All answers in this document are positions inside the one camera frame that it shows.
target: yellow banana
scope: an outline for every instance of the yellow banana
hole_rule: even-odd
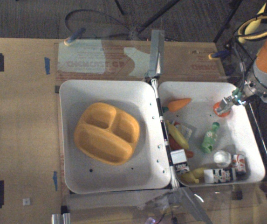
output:
[[[189,149],[189,144],[183,134],[168,120],[165,122],[169,134],[174,138],[174,140],[184,149]]]
[[[204,170],[208,168],[196,168],[192,170],[192,174],[194,175],[195,178],[203,178],[204,177]]]
[[[182,174],[181,178],[183,179],[184,182],[199,183],[199,179],[195,178],[192,172],[187,172],[187,173]]]

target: metal bracket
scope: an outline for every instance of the metal bracket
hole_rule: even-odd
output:
[[[164,31],[152,30],[149,70],[145,77],[157,77],[164,67]]]
[[[51,223],[52,224],[71,224],[70,213],[64,213],[63,215],[53,214],[51,217]]]
[[[180,188],[178,189],[178,192],[181,192],[181,194],[183,194],[182,199],[184,200],[184,207],[188,209],[188,211],[197,221],[203,221],[206,224],[213,224],[189,187]]]

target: blue tape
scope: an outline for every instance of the blue tape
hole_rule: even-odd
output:
[[[212,57],[213,58],[225,58],[230,54],[231,54],[231,52],[229,50],[222,50],[222,51],[219,51],[219,52],[212,54]]]
[[[57,172],[54,171],[54,175],[53,175],[53,180],[54,180],[54,184],[55,184],[55,190],[58,190],[58,176],[57,176]]]
[[[44,58],[44,63],[45,63],[46,74],[49,75],[50,74],[50,59],[45,57]]]

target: green bottle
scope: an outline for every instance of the green bottle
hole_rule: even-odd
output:
[[[217,130],[219,129],[220,124],[218,122],[214,122],[212,124],[212,128],[206,132],[204,141],[202,143],[202,151],[206,154],[210,154],[211,151],[213,150],[213,146],[216,143],[217,139]]]

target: white tray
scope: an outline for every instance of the white tray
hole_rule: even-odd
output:
[[[191,170],[199,167],[216,168],[213,163],[213,155],[219,150],[225,150],[232,155],[243,154],[245,156],[247,175],[237,183],[259,182],[265,176],[265,167],[245,107],[233,106],[231,113],[224,118],[218,117],[212,109],[215,103],[223,97],[231,95],[235,89],[236,87],[229,83],[164,82],[160,84],[158,92],[162,106],[166,106],[169,101],[175,99],[192,99],[181,110],[164,113],[164,120],[176,120],[192,129],[189,146],[190,150],[194,152],[194,157],[188,159]],[[200,145],[213,122],[220,123],[220,129],[217,132],[218,140],[212,153],[205,154],[200,150]],[[184,184],[187,186],[211,185],[205,183]]]
[[[60,88],[65,181],[78,194],[161,189],[171,181],[153,88],[139,81],[69,80]],[[114,105],[134,116],[141,127],[132,158],[111,166],[82,153],[73,142],[75,126],[95,102]]]
[[[265,176],[265,168],[245,107],[233,106],[225,118],[218,117],[212,110],[216,102],[230,95],[234,89],[235,86],[229,83],[164,82],[158,91],[162,106],[171,100],[192,98],[191,103],[180,111],[164,113],[165,120],[176,120],[193,130],[189,144],[194,157],[188,159],[191,170],[216,168],[213,154],[225,150],[231,154],[243,154],[246,158],[247,175],[237,183],[259,182]],[[141,81],[69,80],[61,85],[60,100],[65,181],[71,191],[87,194],[161,189],[170,183],[155,93],[149,84]],[[115,105],[138,120],[140,140],[129,162],[111,166],[89,158],[76,148],[73,142],[75,126],[84,110],[94,102]],[[218,141],[211,154],[204,154],[199,147],[204,134],[215,121],[220,123]],[[183,184],[197,187],[217,185]]]

